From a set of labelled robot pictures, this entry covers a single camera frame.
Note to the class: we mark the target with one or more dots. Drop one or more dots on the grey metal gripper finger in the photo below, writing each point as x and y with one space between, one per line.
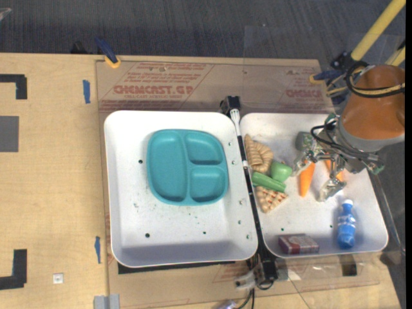
307 159
331 188

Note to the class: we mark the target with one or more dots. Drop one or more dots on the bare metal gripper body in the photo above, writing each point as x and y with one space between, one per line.
352 161

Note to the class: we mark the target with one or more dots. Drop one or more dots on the grey green can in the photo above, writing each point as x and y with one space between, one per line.
302 140

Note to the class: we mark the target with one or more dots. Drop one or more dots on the green toy pepper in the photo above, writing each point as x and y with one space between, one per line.
280 171

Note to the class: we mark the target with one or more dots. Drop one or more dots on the white plastic tray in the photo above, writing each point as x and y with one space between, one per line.
309 217
180 230

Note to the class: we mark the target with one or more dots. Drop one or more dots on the blue plastic bottle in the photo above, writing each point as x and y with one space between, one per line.
346 227

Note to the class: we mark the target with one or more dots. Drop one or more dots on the green toy pea pod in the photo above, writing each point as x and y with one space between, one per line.
267 181

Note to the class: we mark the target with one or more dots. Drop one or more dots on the beige toy croissant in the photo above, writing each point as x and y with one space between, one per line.
257 156

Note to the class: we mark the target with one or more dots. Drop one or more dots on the toy pizza slice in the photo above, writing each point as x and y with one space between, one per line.
268 200

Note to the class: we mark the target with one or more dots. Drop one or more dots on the thin black and white rod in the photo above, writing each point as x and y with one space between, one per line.
248 179

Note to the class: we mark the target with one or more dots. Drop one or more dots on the red carton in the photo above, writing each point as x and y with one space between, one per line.
297 244

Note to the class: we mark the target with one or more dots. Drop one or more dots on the brown cardboard board red print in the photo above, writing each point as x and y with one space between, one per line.
206 85

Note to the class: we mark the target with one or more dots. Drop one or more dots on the blue divided plate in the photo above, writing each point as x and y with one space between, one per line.
174 166

